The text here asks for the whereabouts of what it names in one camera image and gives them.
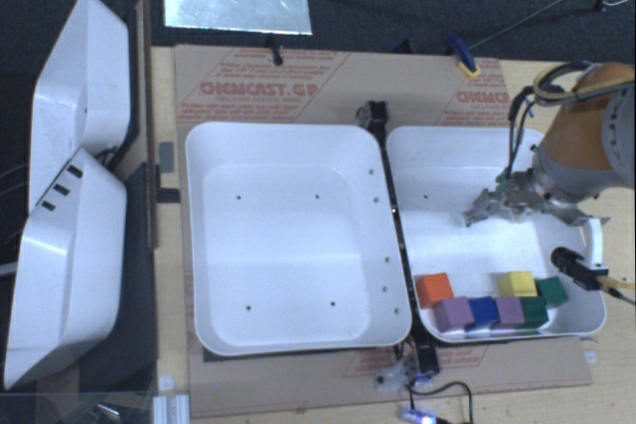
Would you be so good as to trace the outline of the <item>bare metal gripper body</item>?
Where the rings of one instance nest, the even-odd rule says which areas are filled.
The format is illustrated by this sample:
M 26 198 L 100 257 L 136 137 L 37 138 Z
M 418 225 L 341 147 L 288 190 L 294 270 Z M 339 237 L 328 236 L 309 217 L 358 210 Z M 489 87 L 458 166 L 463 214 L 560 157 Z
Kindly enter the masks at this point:
M 517 217 L 540 212 L 553 215 L 569 226 L 583 226 L 591 219 L 598 219 L 601 225 L 610 221 L 609 216 L 583 212 L 579 208 L 580 199 L 558 188 L 542 171 L 504 172 L 496 182 L 496 193 L 502 206 Z

